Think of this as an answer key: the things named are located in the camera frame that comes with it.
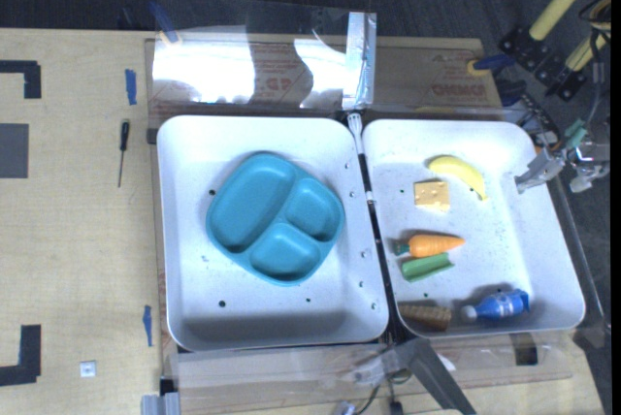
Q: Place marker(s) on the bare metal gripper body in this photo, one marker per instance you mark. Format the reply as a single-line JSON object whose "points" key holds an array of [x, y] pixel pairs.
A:
{"points": [[589, 156]]}

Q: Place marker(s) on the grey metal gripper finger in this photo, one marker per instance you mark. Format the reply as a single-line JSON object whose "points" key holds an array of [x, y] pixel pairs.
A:
{"points": [[538, 170]]}

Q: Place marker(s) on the yellow banana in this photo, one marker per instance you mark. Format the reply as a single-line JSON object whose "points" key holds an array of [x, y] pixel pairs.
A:
{"points": [[458, 169]]}

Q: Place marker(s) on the white plastic tray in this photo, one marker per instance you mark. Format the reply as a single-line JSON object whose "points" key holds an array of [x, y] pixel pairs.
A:
{"points": [[194, 296], [529, 258]]}

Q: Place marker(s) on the yellow cheese slice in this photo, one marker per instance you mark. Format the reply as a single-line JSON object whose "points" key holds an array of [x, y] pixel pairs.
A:
{"points": [[432, 196]]}

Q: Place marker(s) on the orange carrot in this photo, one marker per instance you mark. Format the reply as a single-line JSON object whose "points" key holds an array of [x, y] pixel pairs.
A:
{"points": [[434, 244]]}

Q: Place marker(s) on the blue and white bottle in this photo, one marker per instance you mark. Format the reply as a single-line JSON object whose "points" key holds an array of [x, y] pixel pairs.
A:
{"points": [[500, 306]]}

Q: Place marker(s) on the green celery stick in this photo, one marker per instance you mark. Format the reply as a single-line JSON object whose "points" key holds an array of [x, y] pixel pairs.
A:
{"points": [[426, 267]]}

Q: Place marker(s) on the blue divided plate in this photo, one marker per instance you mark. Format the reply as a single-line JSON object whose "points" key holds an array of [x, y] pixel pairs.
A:
{"points": [[247, 204]]}

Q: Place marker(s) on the black screwdriver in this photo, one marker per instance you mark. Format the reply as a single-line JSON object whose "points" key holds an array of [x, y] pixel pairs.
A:
{"points": [[124, 137]]}

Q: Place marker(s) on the small white square block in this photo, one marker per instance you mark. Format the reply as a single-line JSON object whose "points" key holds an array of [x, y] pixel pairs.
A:
{"points": [[88, 369]]}

